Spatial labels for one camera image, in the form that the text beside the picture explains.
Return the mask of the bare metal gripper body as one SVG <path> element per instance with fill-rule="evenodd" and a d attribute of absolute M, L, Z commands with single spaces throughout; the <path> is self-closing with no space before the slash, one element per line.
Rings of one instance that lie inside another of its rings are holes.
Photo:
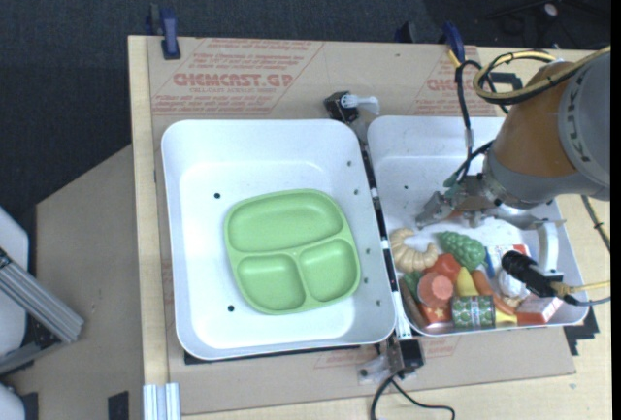
<path fill-rule="evenodd" d="M 515 216 L 532 203 L 510 193 L 491 175 L 466 176 L 456 186 L 452 209 L 474 216 Z"/>

